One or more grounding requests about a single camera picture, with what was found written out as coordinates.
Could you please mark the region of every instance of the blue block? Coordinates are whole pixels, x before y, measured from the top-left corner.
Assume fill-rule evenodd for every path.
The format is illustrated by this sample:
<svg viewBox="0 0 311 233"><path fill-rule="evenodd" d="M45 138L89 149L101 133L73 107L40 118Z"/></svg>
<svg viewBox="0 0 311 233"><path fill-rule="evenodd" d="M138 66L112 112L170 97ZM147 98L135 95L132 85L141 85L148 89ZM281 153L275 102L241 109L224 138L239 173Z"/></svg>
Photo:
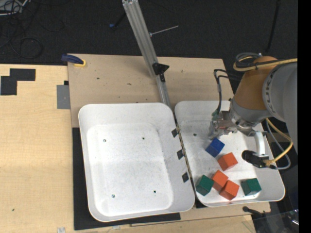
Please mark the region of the blue block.
<svg viewBox="0 0 311 233"><path fill-rule="evenodd" d="M222 141L214 138L205 151L215 158L224 148L224 146L225 144Z"/></svg>

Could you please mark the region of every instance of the orange cube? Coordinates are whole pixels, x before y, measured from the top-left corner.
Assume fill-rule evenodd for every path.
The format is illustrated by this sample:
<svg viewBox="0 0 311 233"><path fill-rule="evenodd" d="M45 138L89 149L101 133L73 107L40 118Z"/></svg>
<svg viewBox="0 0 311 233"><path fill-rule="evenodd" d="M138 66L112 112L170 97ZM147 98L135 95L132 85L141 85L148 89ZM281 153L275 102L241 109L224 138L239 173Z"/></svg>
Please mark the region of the orange cube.
<svg viewBox="0 0 311 233"><path fill-rule="evenodd" d="M225 186L221 189L219 195L223 196L227 200L232 200L237 196L239 187L240 186L238 184L228 180Z"/></svg>
<svg viewBox="0 0 311 233"><path fill-rule="evenodd" d="M228 176L226 176L223 172L220 170L217 170L214 176L212 177L212 180L214 181L213 187L220 191L226 184L228 180Z"/></svg>
<svg viewBox="0 0 311 233"><path fill-rule="evenodd" d="M222 168L222 170L226 171L226 170L234 167L238 163L238 161L234 157L233 153L230 152L230 153L225 154L222 157L220 157L218 159L218 163L219 163L220 167Z"/></svg>

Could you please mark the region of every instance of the wooden board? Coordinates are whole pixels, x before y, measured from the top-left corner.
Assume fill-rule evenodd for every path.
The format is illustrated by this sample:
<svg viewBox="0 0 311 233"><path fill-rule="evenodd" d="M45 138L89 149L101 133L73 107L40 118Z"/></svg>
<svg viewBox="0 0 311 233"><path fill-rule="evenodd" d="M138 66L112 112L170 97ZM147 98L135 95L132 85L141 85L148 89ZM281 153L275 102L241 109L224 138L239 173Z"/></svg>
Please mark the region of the wooden board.
<svg viewBox="0 0 311 233"><path fill-rule="evenodd" d="M10 68L34 68L36 81L18 82L16 96L0 96L0 232L55 233L57 228L65 227L66 233L73 233L71 117L70 110L57 109L56 97L56 86L68 80L68 69L66 66L0 65L0 75L9 75ZM260 212L270 211L267 202L247 206ZM123 225L121 232L196 229L199 233L206 232L207 225L211 230L215 226L213 232L221 232L222 226L229 227L232 223L227 216L237 215L249 213L243 212L240 205L194 208L181 214L184 222L140 227ZM208 217L218 218L196 220ZM242 220L243 217L234 218L240 226ZM241 229L237 232L244 232L244 225Z"/></svg>
<svg viewBox="0 0 311 233"><path fill-rule="evenodd" d="M71 122L79 127L81 107L92 103L161 102L156 80L150 77L142 56L72 54L85 67L68 63ZM169 65L165 80L172 109L185 100L218 100L214 69L225 69L221 59L158 57ZM223 99L233 96L228 79L222 79Z"/></svg>

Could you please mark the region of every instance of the green block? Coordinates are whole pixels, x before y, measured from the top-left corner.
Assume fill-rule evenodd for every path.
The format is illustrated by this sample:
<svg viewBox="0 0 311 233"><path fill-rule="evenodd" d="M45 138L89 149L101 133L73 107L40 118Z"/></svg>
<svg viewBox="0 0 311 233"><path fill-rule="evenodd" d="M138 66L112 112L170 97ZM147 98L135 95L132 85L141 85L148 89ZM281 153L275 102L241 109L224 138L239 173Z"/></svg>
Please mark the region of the green block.
<svg viewBox="0 0 311 233"><path fill-rule="evenodd" d="M261 191L261 186L257 178L249 179L241 182L241 187L246 196L254 195Z"/></svg>
<svg viewBox="0 0 311 233"><path fill-rule="evenodd" d="M213 180L206 177L205 175L202 175L201 179L197 182L195 189L198 193L205 196L207 193L211 191L213 185L214 185Z"/></svg>

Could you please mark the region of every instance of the block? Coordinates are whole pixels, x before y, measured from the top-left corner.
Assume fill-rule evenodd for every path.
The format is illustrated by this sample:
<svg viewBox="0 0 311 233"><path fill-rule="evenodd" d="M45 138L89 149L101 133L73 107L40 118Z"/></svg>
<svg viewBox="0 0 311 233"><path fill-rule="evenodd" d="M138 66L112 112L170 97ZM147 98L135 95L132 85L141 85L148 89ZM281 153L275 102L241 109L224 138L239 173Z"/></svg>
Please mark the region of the block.
<svg viewBox="0 0 311 233"><path fill-rule="evenodd" d="M233 200L238 194L239 187L240 186L238 184L228 180L225 186L221 189L219 195L223 196L227 200Z"/></svg>
<svg viewBox="0 0 311 233"><path fill-rule="evenodd" d="M220 190L225 186L228 176L226 176L220 170L217 170L213 175L212 180L214 181L213 188L220 192Z"/></svg>
<svg viewBox="0 0 311 233"><path fill-rule="evenodd" d="M197 185L195 187L196 191L203 196L209 193L213 187L214 181L209 177L202 175L201 179L198 180Z"/></svg>
<svg viewBox="0 0 311 233"><path fill-rule="evenodd" d="M232 152L223 155L217 161L223 171L233 168L238 163Z"/></svg>
<svg viewBox="0 0 311 233"><path fill-rule="evenodd" d="M249 179L241 182L241 187L246 196L254 195L261 191L261 186L257 178Z"/></svg>
<svg viewBox="0 0 311 233"><path fill-rule="evenodd" d="M205 151L215 158L224 148L224 146L225 144L222 141L214 138Z"/></svg>

